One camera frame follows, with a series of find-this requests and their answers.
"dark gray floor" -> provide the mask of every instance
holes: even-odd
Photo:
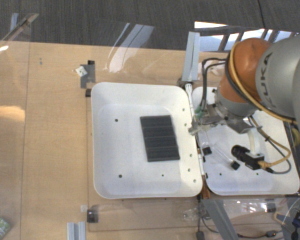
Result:
[[[300,0],[0,0],[0,39],[12,13],[39,13],[31,39],[47,43],[113,45],[127,22],[155,26],[153,46],[170,49],[194,21],[300,32]]]

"wooden table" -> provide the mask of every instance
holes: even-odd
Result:
[[[12,224],[4,239],[65,240],[68,222],[87,219],[81,208],[91,195],[91,130],[86,90],[74,69],[95,61],[97,82],[175,85],[182,75],[185,51],[130,48],[111,65],[111,49],[15,42],[0,57],[0,99],[5,100],[0,105],[0,211]],[[216,86],[220,77],[209,79]],[[258,235],[280,228],[260,216],[237,219],[236,229]],[[195,239],[195,232],[194,226],[92,232],[87,225],[88,240]],[[220,239],[208,231],[205,236]]]

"white tray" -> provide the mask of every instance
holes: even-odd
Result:
[[[102,82],[91,92],[93,180],[107,199],[192,197],[203,186],[188,96],[176,86]],[[140,117],[170,115],[180,160],[148,162]]]
[[[215,101],[213,88],[208,87],[207,103]],[[196,108],[201,101],[203,88],[198,87],[192,93],[193,104]],[[279,143],[289,147],[287,135],[282,121],[257,111],[254,118],[259,122],[262,129]],[[210,128],[207,132],[208,141],[211,146],[219,152],[226,154],[236,160],[231,154],[234,145],[240,145],[250,149],[250,142],[247,134],[238,134],[226,125],[218,125]],[[206,136],[199,133],[200,143],[206,142]],[[282,156],[263,138],[259,139],[260,150],[265,154],[267,162],[281,159]],[[292,168],[287,174],[271,174],[262,169],[251,170],[243,162],[237,161],[241,166],[238,170],[230,167],[229,162],[222,158],[222,154],[213,153],[205,156],[203,163],[204,172],[207,173],[207,185],[209,189],[223,196],[232,195],[288,195],[296,193],[300,188],[300,179],[293,157],[289,158]],[[286,162],[273,166],[275,171],[285,171],[288,168]]]

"yellow cable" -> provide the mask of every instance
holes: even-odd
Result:
[[[250,117],[251,120],[253,121],[253,123],[255,124],[256,127],[259,127],[258,123],[256,122],[256,120],[252,117]],[[278,161],[275,162],[266,162],[266,161],[259,161],[258,164],[262,167],[262,169],[264,168],[269,168],[275,165],[278,165],[284,161],[286,161],[290,156],[291,156],[291,151],[290,149],[288,149],[286,146],[280,144],[279,142],[275,141],[273,138],[271,138],[268,134],[265,133],[265,131],[263,131],[262,129],[259,130],[260,132],[262,132],[262,134],[266,137],[266,139],[271,140],[274,144],[276,144],[277,146],[279,146],[280,148],[284,149],[285,151],[287,151],[287,155],[281,159],[279,159]]]
[[[267,114],[269,114],[270,116],[274,117],[274,118],[277,118],[279,120],[282,120],[284,122],[288,122],[288,123],[291,123],[291,124],[297,124],[297,122],[293,119],[290,119],[290,118],[287,118],[287,117],[284,117],[284,116],[281,116],[281,115],[278,115],[276,113],[274,113],[273,111],[267,109],[265,106],[261,105],[259,101],[257,101],[245,88],[244,86],[242,85],[242,83],[240,82],[239,80],[239,77],[238,77],[238,74],[236,72],[236,69],[235,69],[235,63],[234,63],[234,51],[235,51],[235,47],[236,45],[238,44],[238,42],[236,42],[231,51],[230,51],[230,58],[229,58],[229,61],[230,61],[230,70],[231,70],[231,73],[234,77],[234,82],[235,84],[240,88],[240,90],[243,92],[243,94],[260,110],[266,112]]]

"black rectangular object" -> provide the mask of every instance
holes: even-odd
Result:
[[[179,160],[179,150],[170,115],[140,117],[148,162]]]

